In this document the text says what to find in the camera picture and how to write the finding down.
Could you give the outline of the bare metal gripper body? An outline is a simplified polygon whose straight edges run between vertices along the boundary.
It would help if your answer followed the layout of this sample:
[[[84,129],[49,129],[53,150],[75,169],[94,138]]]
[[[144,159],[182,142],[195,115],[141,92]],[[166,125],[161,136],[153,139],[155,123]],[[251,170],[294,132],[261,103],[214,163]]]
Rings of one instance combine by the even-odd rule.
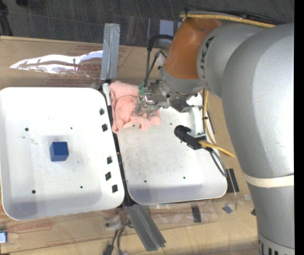
[[[151,82],[142,94],[150,95],[149,98],[155,101],[155,105],[151,106],[155,106],[158,110],[171,107],[180,113],[186,113],[193,107],[187,101],[202,89],[203,86],[199,80],[176,80],[175,82],[156,80],[156,82]]]

